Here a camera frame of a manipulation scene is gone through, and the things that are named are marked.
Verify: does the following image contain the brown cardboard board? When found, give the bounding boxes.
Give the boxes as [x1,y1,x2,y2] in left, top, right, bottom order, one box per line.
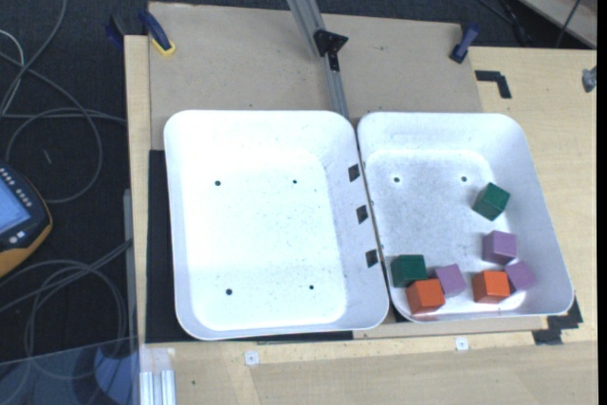
[146,0,544,341]

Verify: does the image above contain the white plastic tray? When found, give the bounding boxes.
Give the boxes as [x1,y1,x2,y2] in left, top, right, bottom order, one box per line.
[162,109,391,341]
[356,110,576,324]

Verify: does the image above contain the orange cube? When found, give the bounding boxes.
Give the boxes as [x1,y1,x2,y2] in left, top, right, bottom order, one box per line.
[405,278,447,316]
[470,269,512,304]

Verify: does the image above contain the green cube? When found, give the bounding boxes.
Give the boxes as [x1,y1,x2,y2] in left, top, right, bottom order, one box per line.
[471,182,512,222]
[389,253,429,289]

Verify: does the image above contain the purple cube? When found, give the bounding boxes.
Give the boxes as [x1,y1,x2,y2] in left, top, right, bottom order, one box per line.
[433,263,468,299]
[482,230,519,266]
[505,259,538,292]

